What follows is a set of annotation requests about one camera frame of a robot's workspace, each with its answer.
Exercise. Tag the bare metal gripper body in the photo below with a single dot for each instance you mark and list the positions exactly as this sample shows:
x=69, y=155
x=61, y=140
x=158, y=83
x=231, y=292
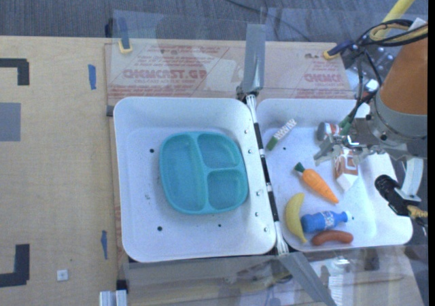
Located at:
x=380, y=134

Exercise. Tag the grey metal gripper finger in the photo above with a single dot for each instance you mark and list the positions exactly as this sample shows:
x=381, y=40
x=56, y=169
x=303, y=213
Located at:
x=327, y=154
x=371, y=152

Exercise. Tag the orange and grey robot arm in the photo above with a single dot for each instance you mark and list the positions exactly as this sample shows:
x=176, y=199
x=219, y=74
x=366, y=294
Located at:
x=406, y=80

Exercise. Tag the red and white small can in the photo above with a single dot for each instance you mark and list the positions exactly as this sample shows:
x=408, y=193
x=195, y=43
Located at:
x=328, y=128

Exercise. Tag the white and orange carton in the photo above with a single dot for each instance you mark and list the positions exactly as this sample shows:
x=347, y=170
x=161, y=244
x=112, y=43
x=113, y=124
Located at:
x=346, y=173

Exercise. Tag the orange carrot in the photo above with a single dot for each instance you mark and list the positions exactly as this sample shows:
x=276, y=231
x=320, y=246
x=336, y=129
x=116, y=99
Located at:
x=316, y=182

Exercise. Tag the green and white packet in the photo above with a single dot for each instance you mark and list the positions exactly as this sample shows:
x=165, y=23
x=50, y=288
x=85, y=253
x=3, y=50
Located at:
x=280, y=134

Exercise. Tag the white plastic tray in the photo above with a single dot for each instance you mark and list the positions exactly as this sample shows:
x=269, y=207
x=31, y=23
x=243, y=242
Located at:
x=367, y=216
x=142, y=168

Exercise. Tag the blue bottle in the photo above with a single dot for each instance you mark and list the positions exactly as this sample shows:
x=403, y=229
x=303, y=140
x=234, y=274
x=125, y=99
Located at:
x=319, y=222

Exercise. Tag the yellow banana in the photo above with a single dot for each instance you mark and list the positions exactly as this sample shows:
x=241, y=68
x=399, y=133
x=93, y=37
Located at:
x=293, y=216

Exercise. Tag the brown sausage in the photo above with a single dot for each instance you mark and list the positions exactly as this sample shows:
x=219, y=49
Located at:
x=331, y=237

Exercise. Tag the blue divided plate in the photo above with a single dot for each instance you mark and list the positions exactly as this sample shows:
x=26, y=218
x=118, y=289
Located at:
x=183, y=175

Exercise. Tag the brown cardboard board red print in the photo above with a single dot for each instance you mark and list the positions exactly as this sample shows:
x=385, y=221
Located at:
x=176, y=70

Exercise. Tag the small white square tile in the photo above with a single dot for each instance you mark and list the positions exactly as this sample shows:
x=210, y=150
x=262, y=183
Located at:
x=62, y=275

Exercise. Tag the black cylinder on white bracket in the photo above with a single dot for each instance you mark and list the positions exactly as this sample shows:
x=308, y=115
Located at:
x=394, y=194

